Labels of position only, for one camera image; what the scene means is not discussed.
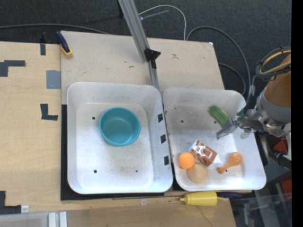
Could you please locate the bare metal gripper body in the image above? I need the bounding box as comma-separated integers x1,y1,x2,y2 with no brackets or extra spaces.
237,108,288,138

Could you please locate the green toy vegetable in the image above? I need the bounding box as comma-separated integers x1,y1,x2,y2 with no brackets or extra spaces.
208,105,230,126

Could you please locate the orange toy chicken drumstick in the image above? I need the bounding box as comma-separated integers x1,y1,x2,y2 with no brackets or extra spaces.
216,151,243,175

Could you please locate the white plastic tray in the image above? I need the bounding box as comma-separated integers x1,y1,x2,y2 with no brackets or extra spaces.
67,81,174,195
162,87,267,192

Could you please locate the brown and white carton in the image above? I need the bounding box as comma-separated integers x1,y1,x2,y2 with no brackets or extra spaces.
188,139,223,168

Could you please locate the orange ball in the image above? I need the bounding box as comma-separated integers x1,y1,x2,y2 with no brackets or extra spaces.
178,152,196,170

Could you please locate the tan round bread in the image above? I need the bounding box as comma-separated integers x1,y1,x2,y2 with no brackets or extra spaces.
186,162,209,184

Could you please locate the yellow squeeze bottle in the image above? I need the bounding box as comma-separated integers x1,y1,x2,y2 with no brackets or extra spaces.
179,190,229,207

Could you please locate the blue bowl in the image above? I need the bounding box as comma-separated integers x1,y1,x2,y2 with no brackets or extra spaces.
98,106,142,147

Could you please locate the pale wood board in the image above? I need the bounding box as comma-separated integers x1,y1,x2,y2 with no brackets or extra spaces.
60,30,253,207

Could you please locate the black cylinder on white bracket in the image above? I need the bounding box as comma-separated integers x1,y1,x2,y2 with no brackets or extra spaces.
269,148,292,170

